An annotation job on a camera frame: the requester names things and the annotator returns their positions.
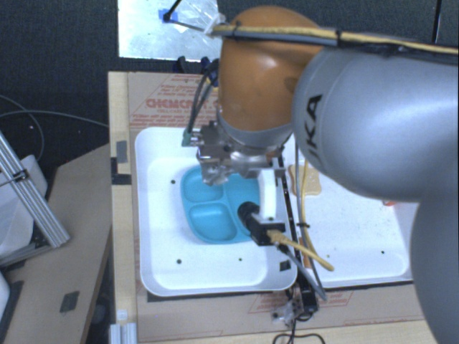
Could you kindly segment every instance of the blue plate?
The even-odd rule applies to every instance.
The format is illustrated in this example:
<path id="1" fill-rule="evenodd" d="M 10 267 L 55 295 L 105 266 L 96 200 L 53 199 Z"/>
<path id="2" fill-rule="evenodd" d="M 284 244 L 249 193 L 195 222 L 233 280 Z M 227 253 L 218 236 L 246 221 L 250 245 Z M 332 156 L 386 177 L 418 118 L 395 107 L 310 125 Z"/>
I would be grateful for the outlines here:
<path id="1" fill-rule="evenodd" d="M 223 185 L 208 186 L 202 182 L 201 167 L 197 166 L 184 174 L 180 187 L 186 219 L 196 237 L 210 244 L 250 240 L 237 209 L 246 201 L 260 204 L 256 178 L 233 174 Z"/>

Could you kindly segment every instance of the silver panel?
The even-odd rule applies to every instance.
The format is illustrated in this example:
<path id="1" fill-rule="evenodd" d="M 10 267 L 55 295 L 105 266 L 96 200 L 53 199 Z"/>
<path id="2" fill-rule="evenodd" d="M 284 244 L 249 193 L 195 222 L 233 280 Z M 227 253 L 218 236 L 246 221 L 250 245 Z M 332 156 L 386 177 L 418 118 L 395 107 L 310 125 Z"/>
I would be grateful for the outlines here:
<path id="1" fill-rule="evenodd" d="M 166 11 L 176 0 L 118 0 L 120 57 L 177 59 L 189 61 L 220 56 L 222 40 L 195 29 L 163 23 L 159 11 Z M 176 9 L 181 23 L 205 28 L 218 14 L 217 0 L 182 0 Z"/>

